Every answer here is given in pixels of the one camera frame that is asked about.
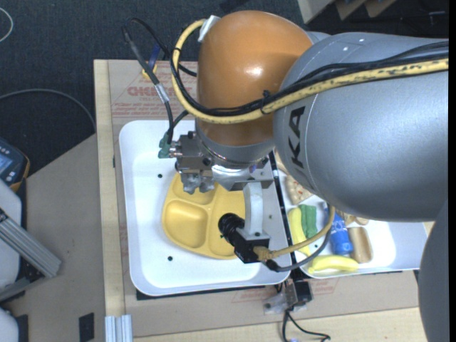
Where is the tan biscuit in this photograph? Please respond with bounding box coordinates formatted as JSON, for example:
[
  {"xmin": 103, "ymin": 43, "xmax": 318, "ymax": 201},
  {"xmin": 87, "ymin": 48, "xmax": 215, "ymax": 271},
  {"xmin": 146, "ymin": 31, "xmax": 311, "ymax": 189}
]
[{"xmin": 284, "ymin": 174, "xmax": 314, "ymax": 207}]

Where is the brown cardboard board red print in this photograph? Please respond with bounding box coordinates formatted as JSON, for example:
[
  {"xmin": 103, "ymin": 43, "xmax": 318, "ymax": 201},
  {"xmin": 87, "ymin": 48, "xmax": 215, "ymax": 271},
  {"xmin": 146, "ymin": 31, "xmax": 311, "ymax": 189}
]
[{"xmin": 106, "ymin": 59, "xmax": 420, "ymax": 338}]

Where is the brown bread roll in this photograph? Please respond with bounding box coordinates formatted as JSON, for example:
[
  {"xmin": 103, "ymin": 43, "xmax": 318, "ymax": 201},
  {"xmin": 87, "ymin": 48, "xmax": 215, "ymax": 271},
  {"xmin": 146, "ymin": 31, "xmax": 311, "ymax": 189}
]
[{"xmin": 347, "ymin": 226, "xmax": 374, "ymax": 264}]

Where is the yellow corn cob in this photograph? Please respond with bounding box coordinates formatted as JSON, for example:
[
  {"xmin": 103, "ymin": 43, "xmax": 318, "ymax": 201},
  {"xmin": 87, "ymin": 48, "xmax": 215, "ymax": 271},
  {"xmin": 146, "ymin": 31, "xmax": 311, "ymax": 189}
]
[{"xmin": 287, "ymin": 207, "xmax": 311, "ymax": 257}]

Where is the yellow divided plate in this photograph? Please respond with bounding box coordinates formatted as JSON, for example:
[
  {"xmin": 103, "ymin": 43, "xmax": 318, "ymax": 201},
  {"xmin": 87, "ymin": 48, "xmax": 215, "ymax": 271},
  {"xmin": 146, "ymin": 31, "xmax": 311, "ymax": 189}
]
[{"xmin": 160, "ymin": 172, "xmax": 251, "ymax": 261}]

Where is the yellow banana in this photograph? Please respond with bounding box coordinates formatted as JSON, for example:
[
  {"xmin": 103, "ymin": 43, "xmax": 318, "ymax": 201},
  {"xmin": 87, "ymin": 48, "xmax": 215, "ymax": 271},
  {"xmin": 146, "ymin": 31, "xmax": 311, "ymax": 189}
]
[{"xmin": 307, "ymin": 254, "xmax": 359, "ymax": 275}]

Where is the green toy vegetable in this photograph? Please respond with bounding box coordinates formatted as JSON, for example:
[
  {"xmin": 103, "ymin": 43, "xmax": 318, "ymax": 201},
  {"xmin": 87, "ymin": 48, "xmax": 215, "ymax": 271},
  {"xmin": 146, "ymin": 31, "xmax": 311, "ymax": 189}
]
[{"xmin": 299, "ymin": 204, "xmax": 319, "ymax": 239}]

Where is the white plastic tray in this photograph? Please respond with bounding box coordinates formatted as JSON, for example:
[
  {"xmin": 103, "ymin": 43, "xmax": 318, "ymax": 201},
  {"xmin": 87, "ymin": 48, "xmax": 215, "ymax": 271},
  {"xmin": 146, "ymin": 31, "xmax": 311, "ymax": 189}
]
[
  {"xmin": 276, "ymin": 155, "xmax": 429, "ymax": 280},
  {"xmin": 118, "ymin": 119, "xmax": 293, "ymax": 296}
]

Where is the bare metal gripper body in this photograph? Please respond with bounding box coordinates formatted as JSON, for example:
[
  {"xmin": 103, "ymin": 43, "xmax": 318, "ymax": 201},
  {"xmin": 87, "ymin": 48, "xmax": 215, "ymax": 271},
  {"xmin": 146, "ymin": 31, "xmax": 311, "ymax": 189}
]
[{"xmin": 170, "ymin": 130, "xmax": 275, "ymax": 192}]

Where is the black block with thin wires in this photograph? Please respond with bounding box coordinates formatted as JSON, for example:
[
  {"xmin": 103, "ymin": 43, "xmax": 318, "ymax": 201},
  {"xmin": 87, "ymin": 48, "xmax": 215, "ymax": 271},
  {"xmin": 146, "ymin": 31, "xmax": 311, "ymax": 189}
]
[{"xmin": 263, "ymin": 279, "xmax": 314, "ymax": 316}]

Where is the blue bottle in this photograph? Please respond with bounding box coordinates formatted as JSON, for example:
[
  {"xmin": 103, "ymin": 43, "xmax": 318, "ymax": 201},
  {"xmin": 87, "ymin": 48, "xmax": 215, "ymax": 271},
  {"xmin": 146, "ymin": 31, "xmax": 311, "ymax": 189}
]
[{"xmin": 324, "ymin": 204, "xmax": 354, "ymax": 257}]

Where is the thin black and white rod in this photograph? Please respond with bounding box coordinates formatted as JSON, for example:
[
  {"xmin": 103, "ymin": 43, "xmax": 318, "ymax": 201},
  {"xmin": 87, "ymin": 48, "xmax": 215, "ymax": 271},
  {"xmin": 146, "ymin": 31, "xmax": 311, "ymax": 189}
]
[{"xmin": 268, "ymin": 150, "xmax": 299, "ymax": 267}]

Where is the black cylinder on white bracket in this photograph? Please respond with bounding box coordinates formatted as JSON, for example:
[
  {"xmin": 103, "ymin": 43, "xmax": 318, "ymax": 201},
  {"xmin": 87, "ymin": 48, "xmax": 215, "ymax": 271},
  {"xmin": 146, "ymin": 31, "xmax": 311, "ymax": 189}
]
[{"xmin": 217, "ymin": 182, "xmax": 271, "ymax": 264}]

